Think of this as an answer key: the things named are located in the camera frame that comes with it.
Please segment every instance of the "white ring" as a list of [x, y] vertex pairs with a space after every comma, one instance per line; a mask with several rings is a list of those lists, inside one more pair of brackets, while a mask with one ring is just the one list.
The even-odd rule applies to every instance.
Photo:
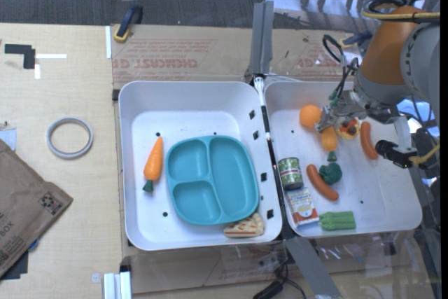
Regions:
[[[62, 151], [58, 150], [57, 148], [55, 148], [53, 146], [53, 143], [51, 142], [51, 135], [56, 130], [56, 127], [59, 127], [60, 125], [62, 125], [64, 123], [75, 123], [77, 125], [80, 125], [80, 126], [84, 127], [85, 130], [87, 131], [87, 133], [89, 134], [89, 139], [87, 141], [87, 144], [77, 152], [71, 152], [71, 153], [62, 152]], [[73, 158], [78, 158], [78, 157], [82, 156], [84, 153], [86, 153], [90, 149], [90, 147], [92, 146], [92, 142], [93, 142], [92, 128], [84, 120], [81, 120], [80, 118], [77, 118], [77, 117], [63, 117], [60, 120], [55, 121], [48, 128], [48, 131], [47, 131], [48, 147], [57, 157], [64, 158], [65, 160], [71, 160]]]

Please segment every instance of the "green can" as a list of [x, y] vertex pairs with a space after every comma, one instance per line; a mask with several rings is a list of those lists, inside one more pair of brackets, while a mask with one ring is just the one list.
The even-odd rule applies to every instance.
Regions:
[[281, 185], [285, 190], [303, 187], [302, 172], [299, 159], [288, 157], [279, 161]]

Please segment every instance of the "wooden table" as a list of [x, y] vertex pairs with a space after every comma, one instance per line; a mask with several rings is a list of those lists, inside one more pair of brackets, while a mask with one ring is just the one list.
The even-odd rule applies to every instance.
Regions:
[[[74, 198], [59, 220], [29, 253], [28, 273], [0, 281], [0, 298], [102, 298], [102, 275], [117, 272], [123, 259], [116, 118], [112, 101], [111, 59], [106, 56], [106, 28], [66, 25], [0, 24], [0, 119], [16, 125], [16, 153], [46, 181]], [[66, 54], [66, 59], [39, 60], [41, 75], [22, 67], [22, 56], [4, 53], [5, 43], [31, 45], [36, 54]], [[53, 155], [46, 131], [54, 121], [76, 116], [93, 129], [92, 148], [75, 160]], [[79, 149], [85, 134], [68, 126], [55, 138], [58, 146]], [[368, 293], [384, 297], [432, 298], [431, 281], [421, 254], [413, 266], [375, 268], [334, 274], [345, 298]], [[311, 293], [306, 281], [296, 282]], [[136, 298], [252, 298], [269, 282], [143, 293]], [[286, 286], [280, 298], [298, 292]]]

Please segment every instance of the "orange fruit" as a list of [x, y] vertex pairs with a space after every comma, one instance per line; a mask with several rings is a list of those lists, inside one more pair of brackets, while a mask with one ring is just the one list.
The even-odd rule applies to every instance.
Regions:
[[302, 125], [314, 130], [314, 124], [321, 120], [321, 112], [322, 110], [315, 105], [305, 105], [300, 109], [299, 121]]

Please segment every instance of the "hot dog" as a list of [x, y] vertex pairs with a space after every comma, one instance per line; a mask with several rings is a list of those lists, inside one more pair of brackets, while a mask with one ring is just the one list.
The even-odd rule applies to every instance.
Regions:
[[307, 175], [311, 184], [317, 189], [317, 191], [322, 194], [327, 200], [335, 201], [339, 198], [339, 193], [332, 189], [328, 184], [325, 183], [316, 166], [307, 165]]
[[378, 153], [376, 152], [372, 140], [370, 139], [370, 123], [363, 121], [360, 126], [360, 138], [361, 146], [363, 147], [364, 153], [369, 159], [376, 160], [378, 158]]

